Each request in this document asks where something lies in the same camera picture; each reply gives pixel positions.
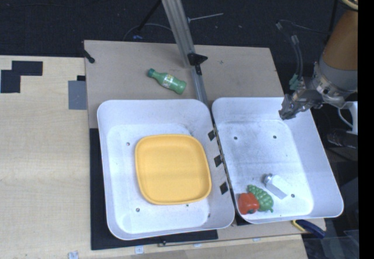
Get red bell pepper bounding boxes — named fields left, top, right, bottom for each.
left=237, top=192, right=261, bottom=216

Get yellow plate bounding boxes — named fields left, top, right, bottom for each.
left=134, top=133, right=213, bottom=206

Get green plastic bottle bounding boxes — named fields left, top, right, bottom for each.
left=147, top=68, right=188, bottom=95

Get green grapes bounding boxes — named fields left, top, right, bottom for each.
left=247, top=184, right=275, bottom=213

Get pale brown flat board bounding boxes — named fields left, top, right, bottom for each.
left=84, top=40, right=327, bottom=248

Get white bottle with grey cap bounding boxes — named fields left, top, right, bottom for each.
left=262, top=173, right=289, bottom=201

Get white plastic tray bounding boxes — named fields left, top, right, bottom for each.
left=96, top=98, right=236, bottom=241
left=211, top=96, right=345, bottom=225

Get black cylinder on white bracket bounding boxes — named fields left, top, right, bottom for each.
left=326, top=101, right=359, bottom=148

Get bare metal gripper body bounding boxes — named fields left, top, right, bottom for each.
left=280, top=72, right=356, bottom=115

